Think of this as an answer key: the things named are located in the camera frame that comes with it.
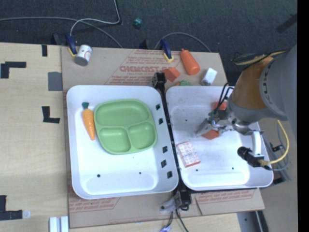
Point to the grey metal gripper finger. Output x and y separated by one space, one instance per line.
204 128
221 131

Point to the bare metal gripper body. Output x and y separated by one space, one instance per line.
231 124

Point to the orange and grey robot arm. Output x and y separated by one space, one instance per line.
251 93

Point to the orange cube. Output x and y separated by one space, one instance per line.
210 134

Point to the white plastic tray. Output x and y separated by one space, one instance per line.
120 173
217 161

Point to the green broccoli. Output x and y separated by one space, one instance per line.
185 83

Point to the white carton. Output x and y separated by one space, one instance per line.
209 76

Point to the orange house-shaped block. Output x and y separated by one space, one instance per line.
172 74

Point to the orange bottle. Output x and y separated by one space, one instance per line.
190 63

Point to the green divided plate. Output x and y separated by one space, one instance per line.
123 126

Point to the brown cardboard board red print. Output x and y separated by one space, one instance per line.
135 211

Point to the orange carrot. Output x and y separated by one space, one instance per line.
88 122

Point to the dark green cube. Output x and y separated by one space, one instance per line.
137 23

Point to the white can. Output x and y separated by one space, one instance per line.
84 55

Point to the black cylinder on white bracket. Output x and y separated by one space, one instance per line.
251 157

